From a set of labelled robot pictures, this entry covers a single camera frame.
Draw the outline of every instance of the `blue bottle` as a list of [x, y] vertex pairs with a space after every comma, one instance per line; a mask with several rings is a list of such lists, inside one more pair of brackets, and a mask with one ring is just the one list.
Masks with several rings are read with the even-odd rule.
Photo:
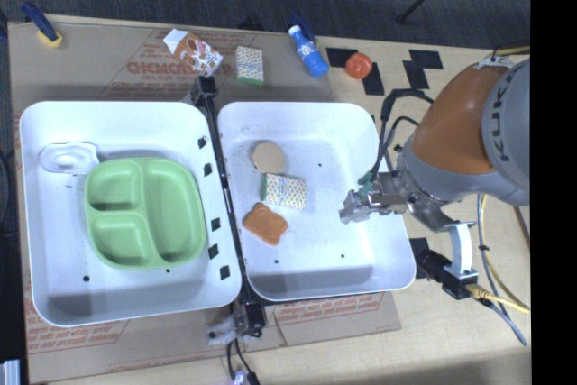
[[300, 31], [300, 26], [291, 27], [288, 30], [288, 34], [295, 40], [297, 44], [297, 55], [303, 60], [303, 63], [307, 65], [308, 73], [313, 78], [321, 78], [324, 76], [329, 70], [329, 65], [323, 59], [315, 43], [303, 35], [302, 31]]

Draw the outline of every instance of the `white tray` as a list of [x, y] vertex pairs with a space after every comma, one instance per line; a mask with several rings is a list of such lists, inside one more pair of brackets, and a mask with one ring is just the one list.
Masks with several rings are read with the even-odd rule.
[[[231, 103], [218, 115], [234, 213], [252, 288], [271, 301], [403, 289], [416, 265], [400, 215], [373, 215], [343, 225], [339, 209], [357, 179], [372, 167], [375, 124], [345, 103]], [[272, 141], [284, 151], [282, 174], [307, 183], [303, 210], [270, 206], [288, 222], [277, 246], [243, 229], [261, 201], [263, 175], [252, 150]]]
[[[32, 298], [46, 321], [85, 325], [220, 307], [238, 296], [242, 279], [213, 146], [206, 119], [195, 107], [43, 102], [26, 109], [20, 132]], [[206, 141], [202, 148], [201, 139]], [[158, 156], [190, 169], [206, 218], [206, 246], [200, 256], [155, 270], [118, 270], [102, 262], [87, 234], [86, 175], [50, 173], [39, 163], [45, 146], [66, 142], [94, 144], [100, 161]], [[206, 165], [212, 170], [207, 176]], [[211, 259], [208, 248], [215, 245], [218, 254]], [[230, 276], [222, 279], [227, 272]]]

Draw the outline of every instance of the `tan disc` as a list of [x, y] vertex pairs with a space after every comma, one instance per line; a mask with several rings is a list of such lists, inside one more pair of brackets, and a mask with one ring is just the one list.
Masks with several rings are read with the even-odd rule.
[[262, 142], [252, 152], [252, 162], [262, 173], [281, 173], [285, 168], [285, 155], [273, 142]]

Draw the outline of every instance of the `beige tabletop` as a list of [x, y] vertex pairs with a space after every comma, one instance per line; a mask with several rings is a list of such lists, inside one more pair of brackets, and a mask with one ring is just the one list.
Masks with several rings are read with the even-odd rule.
[[[67, 17], [51, 16], [50, 18], [55, 22], [71, 21]], [[94, 27], [102, 24], [99, 20], [88, 19], [84, 19], [84, 23], [93, 23]], [[141, 25], [140, 23], [113, 21], [104, 23]], [[203, 31], [203, 28], [195, 28], [196, 30]], [[214, 29], [206, 29], [206, 31], [222, 34], [234, 33], [234, 31]], [[260, 44], [257, 48], [264, 49], [267, 41], [274, 41], [275, 38], [280, 40], [284, 34], [255, 32], [254, 36], [257, 37], [255, 43]], [[318, 43], [325, 56], [327, 56], [327, 48], [334, 48], [355, 49], [371, 57], [372, 61], [378, 64], [386, 93], [393, 88], [408, 87], [407, 72], [403, 61], [412, 60], [410, 50], [436, 51], [443, 63], [443, 68], [425, 69], [426, 80], [430, 86], [426, 92], [431, 97], [435, 97], [459, 71], [472, 63], [483, 60], [490, 53], [487, 50], [330, 37], [319, 37]], [[31, 83], [30, 77], [23, 77], [29, 66], [22, 58], [27, 50], [17, 47], [18, 45], [11, 42], [11, 67], [18, 68], [17, 75], [12, 74], [16, 118], [26, 106], [34, 101], [50, 99], [50, 96], [58, 95], [64, 90], [72, 94], [86, 91], [83, 95], [88, 95], [87, 97], [90, 91], [94, 91], [91, 89], [93, 82], [89, 72], [84, 76], [83, 88], [80, 90], [75, 82], [66, 82], [67, 72], [62, 73], [65, 77], [58, 85], [46, 76], [37, 77], [44, 78], [41, 84]], [[525, 57], [511, 58], [519, 61]], [[278, 63], [270, 60], [266, 65], [273, 68], [277, 65], [302, 66], [290, 57], [279, 57]], [[366, 95], [362, 82], [347, 76], [343, 68], [332, 67], [326, 79], [327, 82], [313, 83], [311, 87], [310, 92], [315, 93], [316, 100], [343, 101], [360, 105], [371, 115], [375, 115], [379, 128], [378, 114], [383, 96]], [[115, 80], [120, 85], [123, 82], [123, 76], [120, 74], [116, 77], [111, 76], [109, 80], [108, 83]], [[234, 87], [228, 87], [224, 89], [224, 94], [233, 95], [233, 91]], [[425, 110], [426, 104], [405, 98], [396, 103], [390, 119], [394, 120], [399, 115], [408, 115], [418, 120]], [[412, 130], [413, 127], [409, 124], [400, 124], [395, 142], [403, 143]], [[467, 197], [460, 204], [450, 205], [445, 212], [461, 221], [476, 221], [476, 197]], [[513, 293], [530, 305], [528, 207], [522, 209], [521, 215], [525, 217], [525, 226], [519, 221], [518, 214], [512, 206], [490, 197], [486, 205], [484, 229], [487, 245], [490, 247], [491, 260], [498, 268], [500, 277]], [[432, 249], [447, 256], [452, 254], [448, 234], [433, 234], [410, 215], [405, 215], [404, 219], [410, 238], [425, 237]], [[489, 289], [477, 245], [477, 228], [473, 227], [472, 266], [480, 273], [480, 284]], [[244, 358], [257, 372], [263, 385], [305, 383], [498, 385], [532, 382], [530, 315], [522, 314], [515, 309], [508, 310], [512, 320], [527, 339], [527, 346], [523, 346], [512, 330], [494, 312], [472, 299], [454, 300], [432, 280], [415, 280], [408, 288], [394, 292], [392, 297], [400, 321], [399, 330], [281, 349], [271, 348], [245, 353]], [[84, 355], [83, 361], [91, 361], [89, 353]], [[233, 356], [233, 362], [235, 367], [241, 365], [236, 355]], [[231, 380], [226, 359], [218, 356], [133, 371], [60, 380], [59, 383], [69, 385], [92, 383], [225, 385], [231, 383]]]

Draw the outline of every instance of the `green plate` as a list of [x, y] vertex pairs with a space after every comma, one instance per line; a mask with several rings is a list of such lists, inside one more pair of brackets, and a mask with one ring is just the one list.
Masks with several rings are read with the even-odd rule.
[[116, 268], [174, 266], [196, 258], [205, 246], [197, 182], [174, 160], [102, 162], [87, 176], [84, 199], [90, 243]]

